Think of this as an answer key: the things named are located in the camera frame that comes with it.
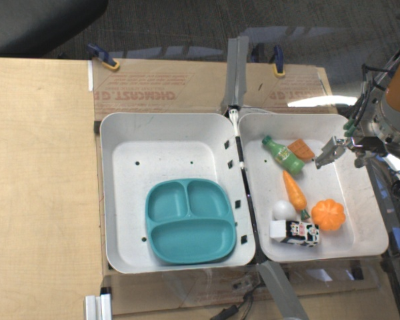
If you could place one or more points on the thin black and white rod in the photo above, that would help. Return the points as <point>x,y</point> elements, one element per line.
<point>243,165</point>

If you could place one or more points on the brown cardboard board red print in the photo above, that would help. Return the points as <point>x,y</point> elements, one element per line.
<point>173,85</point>

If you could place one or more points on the black and white milk carton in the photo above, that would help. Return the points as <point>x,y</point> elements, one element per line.
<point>300,233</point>

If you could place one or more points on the white plastic tray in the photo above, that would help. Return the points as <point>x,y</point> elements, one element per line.
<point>130,192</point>
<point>350,192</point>

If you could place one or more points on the white egg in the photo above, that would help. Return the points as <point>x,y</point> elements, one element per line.
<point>283,209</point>

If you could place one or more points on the orange pumpkin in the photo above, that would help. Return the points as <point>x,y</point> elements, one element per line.
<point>328,214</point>

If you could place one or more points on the green plastic bottle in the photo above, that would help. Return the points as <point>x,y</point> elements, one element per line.
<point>286,157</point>

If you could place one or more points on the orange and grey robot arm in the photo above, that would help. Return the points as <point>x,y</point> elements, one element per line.
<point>396,95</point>

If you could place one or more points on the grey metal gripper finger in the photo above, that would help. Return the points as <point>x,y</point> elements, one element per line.
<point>330,158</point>
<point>328,147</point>

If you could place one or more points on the black office chair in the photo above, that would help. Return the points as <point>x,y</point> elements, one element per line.
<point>36,12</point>

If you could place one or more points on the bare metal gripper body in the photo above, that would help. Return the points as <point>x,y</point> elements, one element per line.
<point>373,142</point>

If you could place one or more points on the orange waffle biscuit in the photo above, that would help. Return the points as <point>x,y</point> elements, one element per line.
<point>301,148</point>

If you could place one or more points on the orange carrot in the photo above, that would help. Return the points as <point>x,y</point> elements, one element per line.
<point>295,192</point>

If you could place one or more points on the teal divided plate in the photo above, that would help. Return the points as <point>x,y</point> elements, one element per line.
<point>190,235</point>

